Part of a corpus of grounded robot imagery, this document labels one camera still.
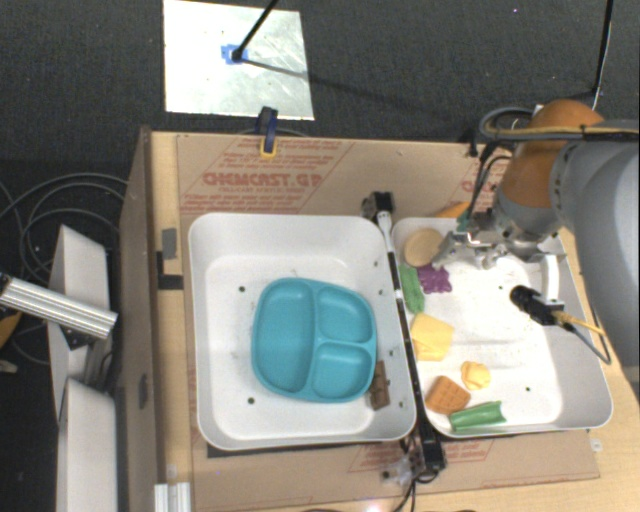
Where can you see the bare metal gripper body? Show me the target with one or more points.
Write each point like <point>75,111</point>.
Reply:
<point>500,235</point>

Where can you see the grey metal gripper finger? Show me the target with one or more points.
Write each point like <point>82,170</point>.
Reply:
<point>452,247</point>
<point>490,256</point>

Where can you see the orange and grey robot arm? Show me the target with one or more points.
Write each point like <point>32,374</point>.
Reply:
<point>595,200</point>

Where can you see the tan round biscuit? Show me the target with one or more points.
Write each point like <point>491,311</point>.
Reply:
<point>421,247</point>

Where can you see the orange toy food piece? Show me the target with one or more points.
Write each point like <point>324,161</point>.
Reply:
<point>454,210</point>

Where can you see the purple grapes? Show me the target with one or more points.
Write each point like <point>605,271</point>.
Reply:
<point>434,280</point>

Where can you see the green ribbed vegetable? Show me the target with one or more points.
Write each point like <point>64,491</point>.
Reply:
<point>412,290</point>

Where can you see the thin black and white rod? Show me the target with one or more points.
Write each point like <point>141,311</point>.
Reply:
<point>400,295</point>

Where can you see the yellow cheese wedge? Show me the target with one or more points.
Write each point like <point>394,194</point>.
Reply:
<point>431,336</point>

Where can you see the white plastic tray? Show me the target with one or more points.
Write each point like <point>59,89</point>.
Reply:
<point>235,310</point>
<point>510,360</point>

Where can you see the small yellow pastry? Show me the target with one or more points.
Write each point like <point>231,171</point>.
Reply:
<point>475,375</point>

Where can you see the orange waffle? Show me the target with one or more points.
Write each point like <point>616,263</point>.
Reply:
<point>446,396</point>

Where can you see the brown chocolate bar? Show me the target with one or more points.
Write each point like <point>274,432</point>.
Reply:
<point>380,387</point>

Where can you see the blue divided plate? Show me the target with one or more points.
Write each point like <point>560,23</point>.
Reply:
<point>295,340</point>

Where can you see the brown cardboard board red print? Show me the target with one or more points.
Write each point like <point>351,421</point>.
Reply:
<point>280,175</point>

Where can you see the black cylinder on white bracket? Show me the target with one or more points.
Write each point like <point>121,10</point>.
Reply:
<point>531,303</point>

